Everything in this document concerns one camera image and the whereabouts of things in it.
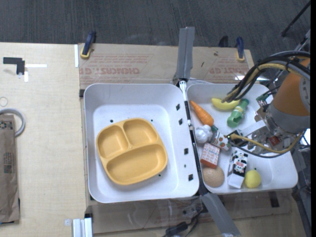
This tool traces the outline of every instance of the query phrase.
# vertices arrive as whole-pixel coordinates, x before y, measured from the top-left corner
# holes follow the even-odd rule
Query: brown paper bag
[[[0,115],[0,223],[20,217],[13,115]]]

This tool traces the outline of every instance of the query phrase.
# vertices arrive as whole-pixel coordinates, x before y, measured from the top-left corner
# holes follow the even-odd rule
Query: wooden table
[[[8,99],[6,107],[17,108],[26,119],[24,132],[16,138],[20,221],[0,226],[0,236],[70,237],[72,228],[65,220],[83,218],[87,207],[75,45],[0,43],[0,52],[26,64],[47,65],[29,68],[28,82],[18,78],[15,65],[0,66],[0,96]],[[238,219],[236,226],[242,236],[304,236],[296,202],[291,197],[289,202],[290,213]],[[104,236],[163,233],[153,229]],[[221,236],[212,222],[198,225],[198,233]]]

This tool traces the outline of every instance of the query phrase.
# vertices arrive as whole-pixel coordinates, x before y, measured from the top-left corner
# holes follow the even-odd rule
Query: metal ring
[[[6,100],[5,105],[2,105],[2,104],[1,104],[1,99],[5,99],[5,100]],[[3,96],[0,97],[0,106],[1,106],[1,107],[6,107],[7,104],[8,104],[8,99],[7,99],[6,97],[3,97]]]
[[[14,109],[14,108],[5,108],[5,109],[0,110],[0,115],[5,114],[5,113],[16,114],[21,119],[22,121],[21,127],[14,134],[15,137],[18,137],[24,131],[24,128],[25,128],[25,119],[23,115],[17,109]]]

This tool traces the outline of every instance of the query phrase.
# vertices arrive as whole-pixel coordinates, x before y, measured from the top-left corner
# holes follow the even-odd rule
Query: yellow plate
[[[168,155],[154,126],[130,118],[103,128],[96,147],[108,177],[120,185],[149,179],[167,166]]]

